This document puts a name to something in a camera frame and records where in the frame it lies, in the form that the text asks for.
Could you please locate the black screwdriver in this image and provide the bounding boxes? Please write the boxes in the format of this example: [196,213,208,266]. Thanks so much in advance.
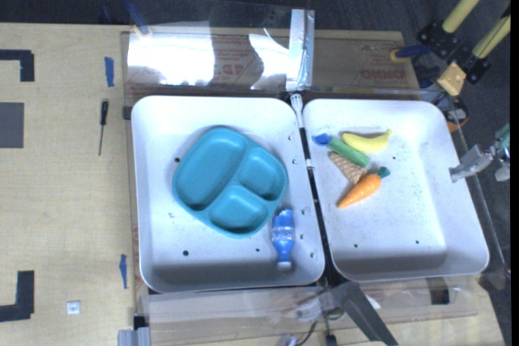
[97,99,109,157]

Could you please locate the green tube with blue cap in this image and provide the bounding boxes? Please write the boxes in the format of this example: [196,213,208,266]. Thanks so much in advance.
[311,133,371,169]

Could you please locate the blue divided plate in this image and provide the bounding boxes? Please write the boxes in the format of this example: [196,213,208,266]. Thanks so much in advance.
[171,126,290,239]

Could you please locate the white plastic tray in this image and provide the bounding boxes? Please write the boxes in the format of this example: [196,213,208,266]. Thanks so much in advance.
[130,94,327,294]
[302,97,491,283]

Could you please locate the tan waffle cone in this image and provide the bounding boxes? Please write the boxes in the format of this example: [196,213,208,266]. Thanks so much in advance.
[328,152,368,185]

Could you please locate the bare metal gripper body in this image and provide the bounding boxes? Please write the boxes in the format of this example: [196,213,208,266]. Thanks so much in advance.
[489,144,511,169]

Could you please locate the blue plastic bottle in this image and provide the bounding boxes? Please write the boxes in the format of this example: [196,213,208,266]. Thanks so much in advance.
[270,208,296,271]

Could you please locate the yellow banana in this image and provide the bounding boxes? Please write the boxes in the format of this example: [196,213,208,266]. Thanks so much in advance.
[341,128,393,154]

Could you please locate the orange carrot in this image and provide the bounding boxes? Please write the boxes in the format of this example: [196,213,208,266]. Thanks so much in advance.
[337,166,392,210]

